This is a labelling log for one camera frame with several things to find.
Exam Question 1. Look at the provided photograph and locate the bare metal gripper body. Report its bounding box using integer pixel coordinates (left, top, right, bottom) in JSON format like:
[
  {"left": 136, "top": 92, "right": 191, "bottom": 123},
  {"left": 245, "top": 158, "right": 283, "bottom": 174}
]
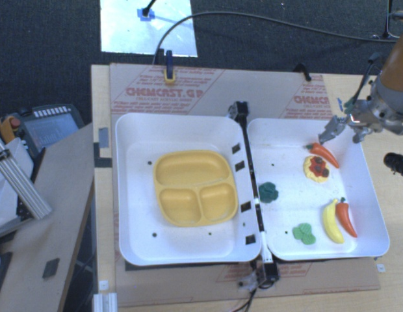
[{"left": 345, "top": 99, "right": 403, "bottom": 136}]

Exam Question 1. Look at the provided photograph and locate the orange carrot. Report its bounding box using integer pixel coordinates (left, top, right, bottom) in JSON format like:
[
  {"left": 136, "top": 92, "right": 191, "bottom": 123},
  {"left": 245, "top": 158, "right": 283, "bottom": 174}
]
[{"left": 305, "top": 142, "right": 341, "bottom": 170}]

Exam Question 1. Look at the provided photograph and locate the yellow spaghetti with meatballs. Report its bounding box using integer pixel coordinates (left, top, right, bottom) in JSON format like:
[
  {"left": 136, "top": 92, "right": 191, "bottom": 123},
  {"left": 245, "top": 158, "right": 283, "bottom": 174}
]
[{"left": 302, "top": 155, "right": 332, "bottom": 185}]

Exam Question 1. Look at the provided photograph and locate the orange chili pepper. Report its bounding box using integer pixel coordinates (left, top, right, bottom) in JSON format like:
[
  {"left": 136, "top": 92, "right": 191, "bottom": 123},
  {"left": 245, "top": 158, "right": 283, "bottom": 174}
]
[{"left": 335, "top": 196, "right": 359, "bottom": 239}]

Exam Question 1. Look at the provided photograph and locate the white plastic tray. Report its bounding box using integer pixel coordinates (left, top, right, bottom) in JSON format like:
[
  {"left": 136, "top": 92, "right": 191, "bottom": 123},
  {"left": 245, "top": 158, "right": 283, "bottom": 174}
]
[
  {"left": 246, "top": 118, "right": 391, "bottom": 262},
  {"left": 115, "top": 112, "right": 263, "bottom": 267}
]

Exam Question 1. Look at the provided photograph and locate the thin black and white rod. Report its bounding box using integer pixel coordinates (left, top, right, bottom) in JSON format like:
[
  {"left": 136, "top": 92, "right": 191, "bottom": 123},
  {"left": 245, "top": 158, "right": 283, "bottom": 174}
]
[{"left": 239, "top": 114, "right": 269, "bottom": 263}]

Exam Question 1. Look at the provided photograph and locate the dark green broccoli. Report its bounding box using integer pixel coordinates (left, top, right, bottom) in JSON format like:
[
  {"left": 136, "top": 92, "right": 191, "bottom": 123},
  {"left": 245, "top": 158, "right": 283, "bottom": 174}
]
[{"left": 258, "top": 181, "right": 280, "bottom": 204}]

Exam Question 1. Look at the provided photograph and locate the yellow banana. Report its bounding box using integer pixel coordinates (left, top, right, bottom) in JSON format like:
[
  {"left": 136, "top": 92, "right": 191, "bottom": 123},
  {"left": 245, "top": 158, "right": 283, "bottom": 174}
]
[{"left": 322, "top": 198, "right": 346, "bottom": 244}]

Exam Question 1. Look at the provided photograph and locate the light green lettuce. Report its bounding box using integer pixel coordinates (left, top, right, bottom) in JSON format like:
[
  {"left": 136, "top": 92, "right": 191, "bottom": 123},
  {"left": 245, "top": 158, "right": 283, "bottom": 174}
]
[{"left": 292, "top": 222, "right": 317, "bottom": 246}]

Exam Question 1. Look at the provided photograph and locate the brown cardboard board red print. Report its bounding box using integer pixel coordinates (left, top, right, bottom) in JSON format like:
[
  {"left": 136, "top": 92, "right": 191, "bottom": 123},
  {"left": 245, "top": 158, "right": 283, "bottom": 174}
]
[{"left": 109, "top": 62, "right": 382, "bottom": 307}]

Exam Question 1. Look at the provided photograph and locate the yellow divided plate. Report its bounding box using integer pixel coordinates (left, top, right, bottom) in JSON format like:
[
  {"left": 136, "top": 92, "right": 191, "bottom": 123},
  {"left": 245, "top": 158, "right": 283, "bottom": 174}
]
[{"left": 152, "top": 149, "right": 239, "bottom": 228}]

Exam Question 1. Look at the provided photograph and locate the black cylinder on white bracket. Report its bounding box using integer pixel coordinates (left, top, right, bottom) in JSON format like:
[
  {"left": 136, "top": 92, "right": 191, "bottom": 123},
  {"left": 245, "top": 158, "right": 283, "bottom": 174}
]
[{"left": 383, "top": 152, "right": 403, "bottom": 179}]

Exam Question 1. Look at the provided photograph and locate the black block with thin wires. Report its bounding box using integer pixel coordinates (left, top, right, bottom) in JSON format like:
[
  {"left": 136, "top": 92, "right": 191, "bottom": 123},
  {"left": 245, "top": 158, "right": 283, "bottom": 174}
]
[
  {"left": 252, "top": 259, "right": 280, "bottom": 289},
  {"left": 227, "top": 101, "right": 252, "bottom": 120}
]

